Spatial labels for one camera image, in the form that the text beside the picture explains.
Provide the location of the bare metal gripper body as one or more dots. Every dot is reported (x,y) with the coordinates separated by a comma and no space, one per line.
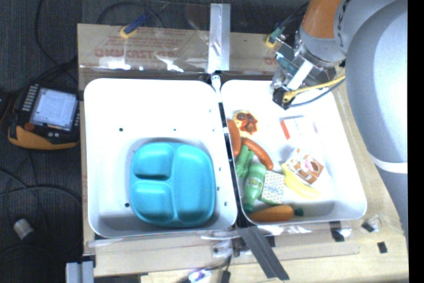
(318,71)

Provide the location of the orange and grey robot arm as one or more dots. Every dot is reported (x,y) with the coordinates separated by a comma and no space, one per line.
(374,53)

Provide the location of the white and red carton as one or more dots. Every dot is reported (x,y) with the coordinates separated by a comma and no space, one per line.
(298,127)

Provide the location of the pizza slice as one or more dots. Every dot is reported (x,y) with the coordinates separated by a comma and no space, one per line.
(246,122)

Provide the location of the brown and white biscuit packet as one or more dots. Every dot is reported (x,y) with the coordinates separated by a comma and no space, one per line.
(306,167)

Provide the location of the orange sausage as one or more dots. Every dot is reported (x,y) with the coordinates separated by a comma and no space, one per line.
(260,152)

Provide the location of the dark red sausage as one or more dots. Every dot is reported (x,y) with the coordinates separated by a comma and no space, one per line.
(234,139)

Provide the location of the white plastic tray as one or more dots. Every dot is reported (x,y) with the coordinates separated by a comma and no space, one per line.
(341,182)
(149,106)

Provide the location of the yellow banana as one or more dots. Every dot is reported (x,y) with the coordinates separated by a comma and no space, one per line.
(299,189)

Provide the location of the white patterned carton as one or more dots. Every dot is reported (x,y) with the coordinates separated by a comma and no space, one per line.
(275,187)

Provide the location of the green bottle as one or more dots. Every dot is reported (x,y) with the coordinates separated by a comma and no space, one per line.
(254,184)

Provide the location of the orange carrot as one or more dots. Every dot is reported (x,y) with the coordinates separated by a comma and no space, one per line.
(273,213)

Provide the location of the blue divided plate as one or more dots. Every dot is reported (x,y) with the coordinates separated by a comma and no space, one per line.
(185,182)

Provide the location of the brown cardboard board red print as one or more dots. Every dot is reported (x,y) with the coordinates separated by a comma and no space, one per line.
(145,49)

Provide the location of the grey metal cylinder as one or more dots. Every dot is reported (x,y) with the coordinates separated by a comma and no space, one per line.
(23,228)

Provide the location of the black cylinder on white bracket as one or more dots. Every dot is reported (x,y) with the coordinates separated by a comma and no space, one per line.
(299,75)

